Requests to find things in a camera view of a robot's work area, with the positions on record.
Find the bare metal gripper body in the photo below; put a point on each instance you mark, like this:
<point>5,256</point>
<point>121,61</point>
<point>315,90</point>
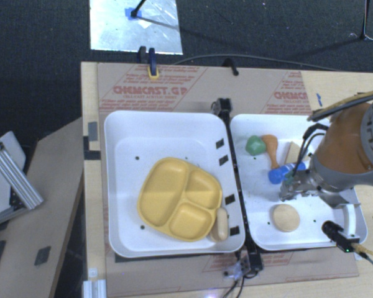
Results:
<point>300,185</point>

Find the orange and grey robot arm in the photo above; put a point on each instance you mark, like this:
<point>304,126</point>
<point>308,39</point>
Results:
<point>345,147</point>

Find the blue plastic bottle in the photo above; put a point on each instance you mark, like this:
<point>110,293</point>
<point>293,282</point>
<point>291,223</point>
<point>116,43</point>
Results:
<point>276,175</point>

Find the beige toy bread slice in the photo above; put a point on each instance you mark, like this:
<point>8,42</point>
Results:
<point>293,152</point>

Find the round beige toy biscuit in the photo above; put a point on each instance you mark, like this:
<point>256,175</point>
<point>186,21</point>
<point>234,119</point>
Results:
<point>286,217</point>

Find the white plastic tray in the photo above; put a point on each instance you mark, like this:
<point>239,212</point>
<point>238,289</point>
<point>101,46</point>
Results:
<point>127,197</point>
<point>258,203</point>

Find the orange toy drumstick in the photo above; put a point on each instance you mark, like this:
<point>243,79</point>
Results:
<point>272,147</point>

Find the green toy vegetable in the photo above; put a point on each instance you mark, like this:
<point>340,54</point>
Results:
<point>255,145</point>

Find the thin black rod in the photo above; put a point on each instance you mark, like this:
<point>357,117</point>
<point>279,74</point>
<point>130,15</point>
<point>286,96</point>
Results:
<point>236,172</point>

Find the beige toy bread roll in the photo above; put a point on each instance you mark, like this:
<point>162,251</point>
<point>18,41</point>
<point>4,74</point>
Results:
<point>221,225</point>

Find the brown cardboard board, red print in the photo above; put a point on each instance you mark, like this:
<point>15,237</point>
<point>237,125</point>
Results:
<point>242,88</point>

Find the yellow divided plate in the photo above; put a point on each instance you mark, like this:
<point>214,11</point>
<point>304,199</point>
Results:
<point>168,194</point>

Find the black cylinder on white bracket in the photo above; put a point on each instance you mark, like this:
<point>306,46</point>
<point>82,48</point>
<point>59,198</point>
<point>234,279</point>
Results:
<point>338,233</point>

